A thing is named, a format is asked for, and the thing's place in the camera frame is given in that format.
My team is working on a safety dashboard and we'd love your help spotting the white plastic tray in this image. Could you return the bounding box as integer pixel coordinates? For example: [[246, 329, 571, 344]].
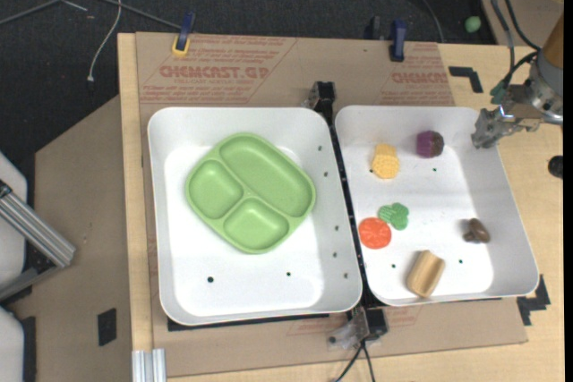
[[146, 106, 363, 327], [333, 104, 541, 308]]

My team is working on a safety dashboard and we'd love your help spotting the green divided plate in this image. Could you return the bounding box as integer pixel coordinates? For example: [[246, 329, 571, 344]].
[[184, 132, 318, 256]]

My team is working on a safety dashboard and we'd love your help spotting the brown cardboard board red print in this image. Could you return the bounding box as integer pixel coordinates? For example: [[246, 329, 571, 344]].
[[133, 30, 530, 366]]

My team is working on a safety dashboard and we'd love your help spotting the green toy broccoli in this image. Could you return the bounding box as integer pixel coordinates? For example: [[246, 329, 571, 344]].
[[377, 201, 410, 232]]

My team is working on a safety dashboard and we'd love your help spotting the orange toy tomato slice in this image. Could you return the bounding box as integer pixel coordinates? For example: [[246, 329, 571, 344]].
[[357, 216, 393, 250]]

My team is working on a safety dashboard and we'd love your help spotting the brown toy mushroom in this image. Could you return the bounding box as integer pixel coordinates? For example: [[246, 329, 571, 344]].
[[462, 217, 492, 245]]

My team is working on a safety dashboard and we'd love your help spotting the tan toy bread bun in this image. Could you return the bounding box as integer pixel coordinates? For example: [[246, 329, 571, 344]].
[[406, 249, 447, 299]]

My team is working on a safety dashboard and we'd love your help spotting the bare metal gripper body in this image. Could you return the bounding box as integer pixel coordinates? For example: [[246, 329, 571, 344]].
[[497, 82, 564, 134]]

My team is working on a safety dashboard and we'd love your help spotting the yellow toy corn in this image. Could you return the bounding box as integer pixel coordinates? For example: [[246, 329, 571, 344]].
[[370, 142, 401, 181]]

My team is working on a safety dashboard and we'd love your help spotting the thin black rod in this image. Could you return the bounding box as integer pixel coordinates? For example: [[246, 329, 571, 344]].
[[329, 120, 369, 310]]

